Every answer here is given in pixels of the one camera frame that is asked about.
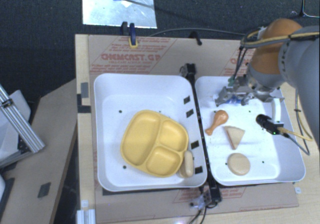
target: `toy pizza slice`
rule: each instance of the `toy pizza slice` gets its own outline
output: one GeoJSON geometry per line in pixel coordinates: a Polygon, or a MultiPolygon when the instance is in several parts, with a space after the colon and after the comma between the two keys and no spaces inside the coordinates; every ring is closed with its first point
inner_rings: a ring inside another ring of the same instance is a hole
{"type": "Polygon", "coordinates": [[[224,129],[228,134],[229,142],[232,149],[235,150],[238,147],[242,137],[244,136],[245,131],[234,126],[225,126],[224,129]]]}

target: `toy bread slice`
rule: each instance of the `toy bread slice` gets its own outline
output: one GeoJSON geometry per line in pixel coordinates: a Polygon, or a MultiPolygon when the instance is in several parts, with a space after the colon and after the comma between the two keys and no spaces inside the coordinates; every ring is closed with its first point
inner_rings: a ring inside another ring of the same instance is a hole
{"type": "Polygon", "coordinates": [[[232,149],[235,150],[238,147],[242,137],[244,136],[245,131],[234,126],[225,126],[224,129],[228,134],[229,142],[232,149]]]}

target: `yellow plate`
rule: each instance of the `yellow plate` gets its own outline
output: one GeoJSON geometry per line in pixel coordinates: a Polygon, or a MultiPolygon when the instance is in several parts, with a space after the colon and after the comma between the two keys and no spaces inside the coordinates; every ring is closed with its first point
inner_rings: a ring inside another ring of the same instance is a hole
{"type": "Polygon", "coordinates": [[[188,143],[188,133],[181,124],[143,110],[131,119],[120,150],[130,165],[154,176],[169,177],[180,168],[188,143]]]}

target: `beige round object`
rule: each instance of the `beige round object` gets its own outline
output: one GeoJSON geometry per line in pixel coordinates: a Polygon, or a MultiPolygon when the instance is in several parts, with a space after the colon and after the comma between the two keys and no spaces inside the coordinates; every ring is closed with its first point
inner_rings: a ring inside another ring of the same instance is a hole
{"type": "Polygon", "coordinates": [[[233,153],[228,157],[227,165],[235,175],[245,175],[250,170],[249,159],[240,153],[233,153]]]}

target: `brown drumstick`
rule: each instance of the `brown drumstick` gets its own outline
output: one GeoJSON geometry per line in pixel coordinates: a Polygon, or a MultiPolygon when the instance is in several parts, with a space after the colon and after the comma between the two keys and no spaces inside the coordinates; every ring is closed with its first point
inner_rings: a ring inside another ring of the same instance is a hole
{"type": "Polygon", "coordinates": [[[225,112],[224,110],[217,111],[214,115],[212,125],[205,130],[206,134],[211,135],[214,129],[217,126],[224,124],[228,120],[228,118],[229,118],[228,113],[225,112]]]}

